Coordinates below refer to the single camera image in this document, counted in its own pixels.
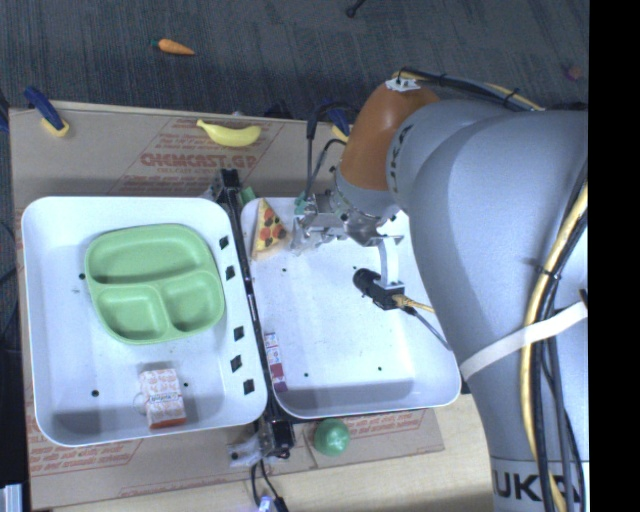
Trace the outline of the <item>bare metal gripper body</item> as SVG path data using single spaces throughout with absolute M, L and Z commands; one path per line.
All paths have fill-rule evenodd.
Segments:
M 306 200 L 300 200 L 298 216 L 305 217 L 305 224 L 310 233 L 317 227 L 343 228 L 346 239 L 351 239 L 363 247 L 376 247 L 387 240 L 395 244 L 403 241 L 402 235 L 387 235 L 378 231 L 387 221 L 386 218 L 361 212 L 337 191 L 311 194 Z

